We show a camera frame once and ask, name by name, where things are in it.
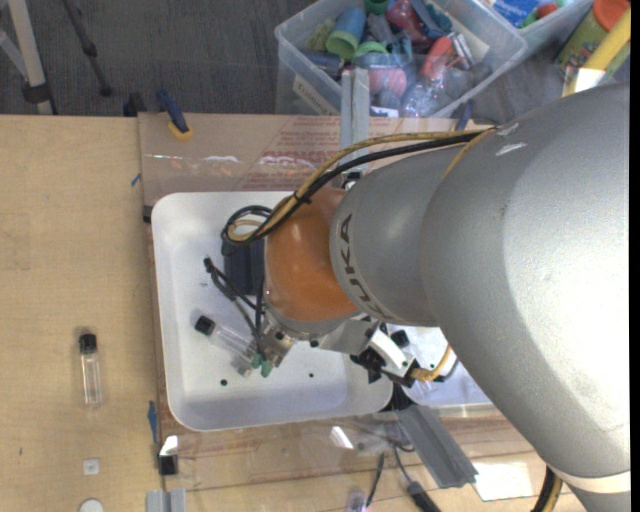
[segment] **black stand leg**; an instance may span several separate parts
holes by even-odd
[[[82,21],[80,20],[80,15],[76,9],[76,6],[71,3],[71,0],[62,0],[65,10],[69,15],[69,19],[71,20],[71,24],[73,25],[76,34],[78,35],[78,39],[80,39],[80,44],[82,45],[82,51],[84,54],[89,57],[89,62],[91,63],[91,67],[93,68],[93,72],[98,78],[98,83],[100,84],[100,94],[102,96],[110,96],[111,86],[107,83],[107,80],[102,72],[102,69],[98,65],[98,50],[96,49],[96,45],[93,44],[91,39],[87,36],[87,33],[82,26]]]

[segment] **gray robot arm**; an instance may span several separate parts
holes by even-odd
[[[334,272],[371,316],[437,324],[588,510],[630,510],[629,86],[470,146],[454,165],[460,149],[423,153],[353,187]]]

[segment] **green plastic object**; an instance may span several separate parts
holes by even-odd
[[[367,14],[383,14],[387,10],[389,0],[365,0],[364,10]]]
[[[356,50],[356,57],[364,55],[365,53],[389,53],[383,44],[378,41],[367,41],[360,44]]]
[[[356,54],[359,41],[344,30],[334,30],[327,39],[327,51],[338,55],[343,60],[351,60]]]
[[[327,39],[335,28],[336,23],[332,20],[326,20],[321,25],[318,25],[313,31],[313,34],[305,42],[307,50],[313,50],[316,52],[324,52],[327,49]]]
[[[520,28],[524,28],[526,26],[531,25],[532,23],[535,23],[536,21],[538,21],[538,13],[533,10],[529,13],[529,16],[527,16],[523,21],[522,21],[522,25],[520,25]]]
[[[256,368],[259,368],[261,364],[262,364],[262,356],[260,354],[255,354],[253,356],[253,359],[251,360],[251,368],[255,370]]]
[[[262,361],[262,367],[260,368],[260,375],[267,378],[273,370],[273,365],[269,361]]]

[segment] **table surface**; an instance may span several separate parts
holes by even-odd
[[[157,385],[138,136],[134,118],[0,116],[3,510],[68,512],[98,498],[107,512],[143,511],[146,493],[163,488],[147,417]],[[97,410],[82,404],[81,329],[97,335],[104,363]],[[85,474],[92,459],[99,472]],[[369,489],[373,474],[351,478]],[[401,484],[383,472],[370,510],[417,510],[394,497]],[[189,492],[187,510],[344,510],[324,501],[339,486],[334,475]],[[443,511],[535,502],[482,502],[471,486],[431,496]],[[566,493],[556,510],[584,509]]]

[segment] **white plastic bin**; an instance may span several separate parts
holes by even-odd
[[[464,34],[478,62],[489,64],[492,74],[472,90],[435,113],[450,117],[459,105],[484,90],[500,75],[524,60],[527,43],[495,11],[474,0],[429,0],[452,21],[453,30]],[[319,0],[276,27],[279,73],[276,96],[278,114],[337,115],[340,84],[316,67],[300,51],[316,27],[335,20],[347,7],[363,7],[362,0]]]

